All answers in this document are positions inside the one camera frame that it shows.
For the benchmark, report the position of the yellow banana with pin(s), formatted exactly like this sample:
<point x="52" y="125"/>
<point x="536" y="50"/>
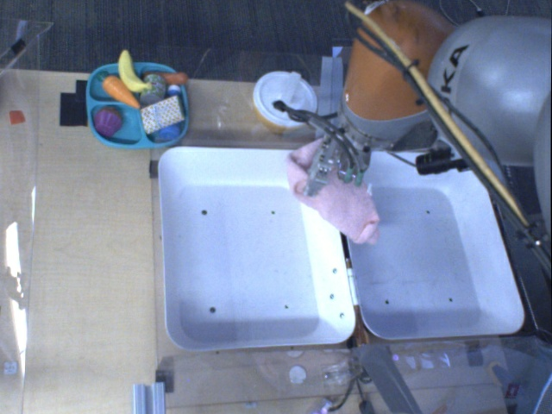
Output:
<point x="127" y="73"/>

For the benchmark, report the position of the purple grapes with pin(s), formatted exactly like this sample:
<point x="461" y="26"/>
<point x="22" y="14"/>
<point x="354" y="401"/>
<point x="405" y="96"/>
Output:
<point x="108" y="121"/>

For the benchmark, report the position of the white plastic tray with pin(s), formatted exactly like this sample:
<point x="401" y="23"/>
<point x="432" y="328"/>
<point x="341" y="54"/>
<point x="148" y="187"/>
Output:
<point x="435" y="274"/>
<point x="241" y="252"/>

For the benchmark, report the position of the small white and blue bottle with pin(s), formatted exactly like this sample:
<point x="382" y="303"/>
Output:
<point x="173" y="90"/>

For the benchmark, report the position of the yellow cup with white lid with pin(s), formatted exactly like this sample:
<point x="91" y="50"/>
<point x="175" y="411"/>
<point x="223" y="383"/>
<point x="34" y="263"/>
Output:
<point x="280" y="97"/>

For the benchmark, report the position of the black cylinder on white bracket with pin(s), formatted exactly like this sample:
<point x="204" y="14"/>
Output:
<point x="437" y="162"/>

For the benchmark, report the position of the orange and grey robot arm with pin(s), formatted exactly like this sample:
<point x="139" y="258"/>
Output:
<point x="388" y="80"/>

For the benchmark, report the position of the blue divided plate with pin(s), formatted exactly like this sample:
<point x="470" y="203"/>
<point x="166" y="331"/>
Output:
<point x="129" y="132"/>

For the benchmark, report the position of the clear plastic bottle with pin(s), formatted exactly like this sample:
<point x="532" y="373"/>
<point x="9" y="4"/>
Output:
<point x="340" y="373"/>

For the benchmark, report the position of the blue round bottle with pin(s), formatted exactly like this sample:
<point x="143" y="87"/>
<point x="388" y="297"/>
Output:
<point x="169" y="133"/>

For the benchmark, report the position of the pink cloth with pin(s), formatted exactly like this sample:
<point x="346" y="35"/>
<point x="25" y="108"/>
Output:
<point x="345" y="207"/>

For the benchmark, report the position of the small grey can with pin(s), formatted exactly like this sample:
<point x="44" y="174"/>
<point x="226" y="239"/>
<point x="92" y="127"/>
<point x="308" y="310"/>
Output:
<point x="153" y="89"/>

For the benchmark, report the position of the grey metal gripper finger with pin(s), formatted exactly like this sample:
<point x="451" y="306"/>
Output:
<point x="315" y="186"/>

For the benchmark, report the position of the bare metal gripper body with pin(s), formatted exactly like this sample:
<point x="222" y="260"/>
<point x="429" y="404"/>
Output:
<point x="324" y="158"/>

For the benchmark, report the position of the orange sausage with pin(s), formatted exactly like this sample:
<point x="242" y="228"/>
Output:
<point x="177" y="78"/>

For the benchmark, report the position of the orange carrot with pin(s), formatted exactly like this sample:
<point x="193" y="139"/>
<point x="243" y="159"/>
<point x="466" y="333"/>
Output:
<point x="120" y="91"/>

